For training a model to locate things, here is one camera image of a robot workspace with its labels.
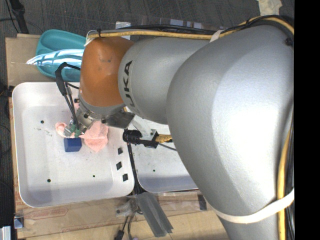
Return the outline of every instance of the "robotic arm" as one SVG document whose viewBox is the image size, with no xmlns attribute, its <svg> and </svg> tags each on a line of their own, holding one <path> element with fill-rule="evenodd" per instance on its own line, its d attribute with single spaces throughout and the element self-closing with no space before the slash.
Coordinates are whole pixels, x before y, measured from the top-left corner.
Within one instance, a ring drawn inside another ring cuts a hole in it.
<svg viewBox="0 0 320 240">
<path fill-rule="evenodd" d="M 253 214 L 277 199 L 293 121 L 292 29 L 262 18 L 213 42 L 96 38 L 83 54 L 78 121 L 84 131 L 94 120 L 125 129 L 135 115 L 168 124 L 207 201 L 224 214 Z M 221 222 L 232 240 L 282 239 L 276 214 Z"/>
</svg>

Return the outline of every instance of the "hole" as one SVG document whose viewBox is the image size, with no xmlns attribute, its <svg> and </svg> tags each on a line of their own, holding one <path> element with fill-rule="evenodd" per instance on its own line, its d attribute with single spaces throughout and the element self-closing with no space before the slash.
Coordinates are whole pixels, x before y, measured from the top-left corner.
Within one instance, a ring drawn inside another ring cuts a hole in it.
<svg viewBox="0 0 320 240">
<path fill-rule="evenodd" d="M 126 173 L 126 174 L 122 175 L 122 179 L 123 179 L 124 182 L 127 181 L 128 180 L 128 174 Z"/>
<path fill-rule="evenodd" d="M 121 163 L 121 162 L 118 162 L 118 163 L 116 164 L 116 169 L 119 170 L 121 167 L 122 167 L 122 163 Z"/>
</svg>

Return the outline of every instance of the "carpeted floor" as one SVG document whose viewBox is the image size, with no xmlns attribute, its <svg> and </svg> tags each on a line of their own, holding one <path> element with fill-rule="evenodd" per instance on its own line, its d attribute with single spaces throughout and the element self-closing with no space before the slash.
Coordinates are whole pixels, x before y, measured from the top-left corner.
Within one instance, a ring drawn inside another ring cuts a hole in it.
<svg viewBox="0 0 320 240">
<path fill-rule="evenodd" d="M 256 0 L 20 0 L 30 34 L 59 29 L 85 36 L 89 30 L 114 29 L 117 21 L 164 23 L 169 19 L 231 27 L 259 16 Z M 280 15 L 295 17 L 295 0 L 281 0 Z M 5 37 L 17 32 L 5 0 L 0 0 L 0 82 L 7 84 Z M 13 218 L 13 176 L 6 93 L 0 97 L 0 228 Z"/>
</svg>

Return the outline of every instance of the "pink towel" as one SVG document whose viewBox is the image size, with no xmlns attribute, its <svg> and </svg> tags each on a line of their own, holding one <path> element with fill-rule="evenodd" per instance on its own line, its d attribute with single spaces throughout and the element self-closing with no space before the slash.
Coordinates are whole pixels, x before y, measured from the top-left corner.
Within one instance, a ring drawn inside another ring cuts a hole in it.
<svg viewBox="0 0 320 240">
<path fill-rule="evenodd" d="M 64 122 L 57 122 L 55 124 L 55 129 L 57 133 L 62 136 L 64 136 L 64 130 L 67 124 Z M 109 127 L 100 121 L 93 122 L 90 129 L 87 129 L 86 132 L 83 135 L 80 135 L 80 138 L 83 138 L 84 144 L 87 145 L 90 149 L 92 149 L 95 152 L 99 152 L 102 150 L 108 143 L 108 134 Z"/>
</svg>

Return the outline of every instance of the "blue block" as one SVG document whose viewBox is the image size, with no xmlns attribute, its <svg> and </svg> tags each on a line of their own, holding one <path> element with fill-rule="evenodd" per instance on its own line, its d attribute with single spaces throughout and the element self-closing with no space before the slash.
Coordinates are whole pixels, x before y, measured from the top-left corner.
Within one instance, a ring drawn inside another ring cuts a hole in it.
<svg viewBox="0 0 320 240">
<path fill-rule="evenodd" d="M 64 138 L 65 152 L 77 152 L 82 147 L 81 138 Z"/>
</svg>

